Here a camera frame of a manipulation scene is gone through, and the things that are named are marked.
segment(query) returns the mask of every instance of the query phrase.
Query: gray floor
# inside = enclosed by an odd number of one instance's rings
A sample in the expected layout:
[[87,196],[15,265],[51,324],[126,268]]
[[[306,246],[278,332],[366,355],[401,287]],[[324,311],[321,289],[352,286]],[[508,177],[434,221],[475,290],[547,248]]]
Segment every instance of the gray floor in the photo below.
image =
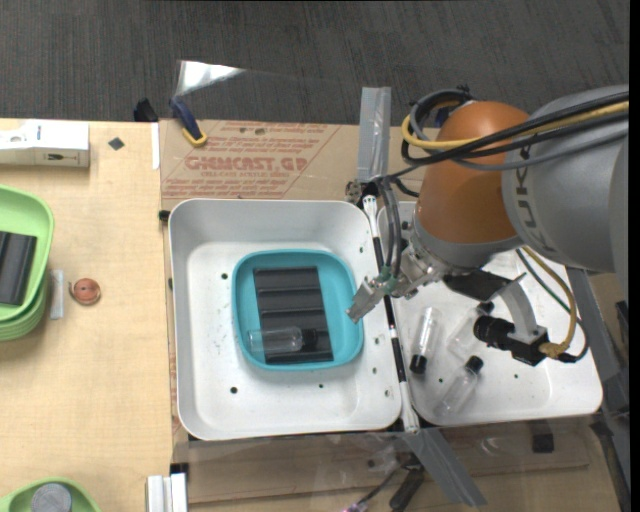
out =
[[[179,59],[305,77],[314,109],[284,120],[357,123],[362,86],[392,87],[394,124],[460,84],[532,112],[628,82],[629,18],[630,0],[0,0],[0,117],[129,121],[142,97],[166,116]],[[320,80],[339,83],[329,100]],[[265,95],[244,101],[262,112]]]

